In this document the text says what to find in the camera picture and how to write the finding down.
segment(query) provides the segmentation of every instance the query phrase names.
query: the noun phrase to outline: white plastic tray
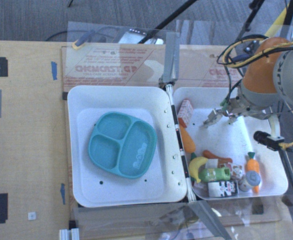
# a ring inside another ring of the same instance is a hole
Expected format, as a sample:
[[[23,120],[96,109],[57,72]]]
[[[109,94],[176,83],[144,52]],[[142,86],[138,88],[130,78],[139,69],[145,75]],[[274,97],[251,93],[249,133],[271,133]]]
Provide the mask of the white plastic tray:
[[[186,179],[170,100],[157,87],[76,86],[68,93],[73,193],[84,207],[173,203],[186,196]],[[89,158],[88,143],[98,119],[126,113],[156,131],[157,146],[147,172],[128,179],[107,172]]]
[[[249,198],[264,196],[279,196],[288,189],[288,179],[279,152],[272,151],[262,144],[258,144],[253,135],[256,131],[270,133],[267,120],[252,117],[239,117],[236,122],[229,124],[228,118],[223,117],[218,123],[205,128],[203,121],[213,108],[219,108],[220,102],[226,97],[227,88],[182,87],[173,93],[173,99],[178,110],[184,99],[189,99],[194,110],[191,122],[186,128],[196,144],[196,154],[202,155],[203,150],[210,150],[221,157],[230,157],[233,162],[246,164],[248,152],[255,152],[255,158],[260,165],[261,183],[259,193],[239,191],[237,196],[223,198]],[[205,200],[221,200],[209,197],[207,184],[198,183],[193,186],[195,194]]]

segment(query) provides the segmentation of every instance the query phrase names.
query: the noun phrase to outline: green bottle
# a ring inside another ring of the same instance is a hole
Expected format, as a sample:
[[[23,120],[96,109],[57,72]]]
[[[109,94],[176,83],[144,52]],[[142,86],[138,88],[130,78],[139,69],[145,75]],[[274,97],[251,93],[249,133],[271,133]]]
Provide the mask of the green bottle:
[[[198,177],[202,182],[229,181],[231,173],[228,167],[206,168],[200,171]]]

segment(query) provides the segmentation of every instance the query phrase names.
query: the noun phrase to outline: teal divided dish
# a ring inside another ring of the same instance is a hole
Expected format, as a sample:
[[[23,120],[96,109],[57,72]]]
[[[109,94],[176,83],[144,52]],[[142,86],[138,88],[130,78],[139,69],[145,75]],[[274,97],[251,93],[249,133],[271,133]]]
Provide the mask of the teal divided dish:
[[[108,112],[96,122],[88,144],[92,162],[110,173],[136,179],[147,172],[157,146],[157,134],[134,116]]]

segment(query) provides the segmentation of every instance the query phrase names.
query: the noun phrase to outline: can lid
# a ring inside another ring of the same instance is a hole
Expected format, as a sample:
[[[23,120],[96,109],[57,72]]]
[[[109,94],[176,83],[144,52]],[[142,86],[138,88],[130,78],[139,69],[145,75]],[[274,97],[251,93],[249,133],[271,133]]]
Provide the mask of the can lid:
[[[247,183],[249,183],[251,186],[257,186],[261,182],[260,175],[254,170],[249,170],[245,174],[245,178],[246,178]]]

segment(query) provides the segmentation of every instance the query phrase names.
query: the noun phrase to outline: carrot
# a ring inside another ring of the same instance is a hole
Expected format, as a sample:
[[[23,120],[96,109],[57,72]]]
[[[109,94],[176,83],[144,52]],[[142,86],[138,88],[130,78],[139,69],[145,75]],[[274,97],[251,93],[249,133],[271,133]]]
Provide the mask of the carrot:
[[[209,151],[207,149],[204,150],[202,152],[202,154],[203,154],[203,156],[205,158],[208,158],[208,159],[220,159],[220,160],[226,161],[228,163],[233,163],[232,158],[230,158],[230,157],[220,157],[220,156],[217,156],[216,154],[213,154],[211,151]]]
[[[248,154],[249,160],[246,163],[246,171],[255,171],[259,174],[260,173],[260,165],[259,165],[259,162],[254,159],[256,153],[248,152],[247,154]],[[259,185],[254,186],[252,191],[254,193],[259,193]]]
[[[196,151],[196,144],[182,125],[180,125],[180,133],[184,150],[188,153],[194,153]]]

